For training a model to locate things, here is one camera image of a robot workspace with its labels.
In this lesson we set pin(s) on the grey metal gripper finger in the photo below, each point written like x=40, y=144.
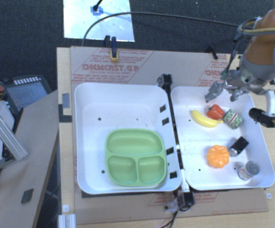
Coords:
x=213, y=92
x=237, y=95

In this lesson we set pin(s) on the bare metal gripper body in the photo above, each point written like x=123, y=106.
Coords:
x=244, y=81

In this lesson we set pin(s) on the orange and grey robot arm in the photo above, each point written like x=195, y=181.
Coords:
x=263, y=44

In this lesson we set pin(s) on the orange bell pepper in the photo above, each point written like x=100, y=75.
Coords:
x=215, y=112

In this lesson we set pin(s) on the green and red patterned can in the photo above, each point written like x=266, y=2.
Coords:
x=232, y=119

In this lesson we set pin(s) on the yellow banana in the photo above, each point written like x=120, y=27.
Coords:
x=205, y=121

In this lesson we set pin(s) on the black can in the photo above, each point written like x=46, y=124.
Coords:
x=238, y=146

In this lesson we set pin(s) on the white plastic tray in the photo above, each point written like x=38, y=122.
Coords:
x=118, y=103
x=199, y=141

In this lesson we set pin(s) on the thin black and white rod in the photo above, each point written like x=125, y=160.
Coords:
x=174, y=132

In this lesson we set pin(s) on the orange pumpkin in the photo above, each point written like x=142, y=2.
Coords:
x=218, y=156

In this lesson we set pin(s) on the silver can white label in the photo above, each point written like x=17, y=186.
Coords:
x=248, y=170

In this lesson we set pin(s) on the brown cardboard board red print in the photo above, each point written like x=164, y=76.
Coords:
x=137, y=65

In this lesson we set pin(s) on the green divided plate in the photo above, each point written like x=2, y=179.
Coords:
x=135, y=158

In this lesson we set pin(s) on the black cylinder on white bracket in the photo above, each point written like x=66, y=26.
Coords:
x=266, y=113

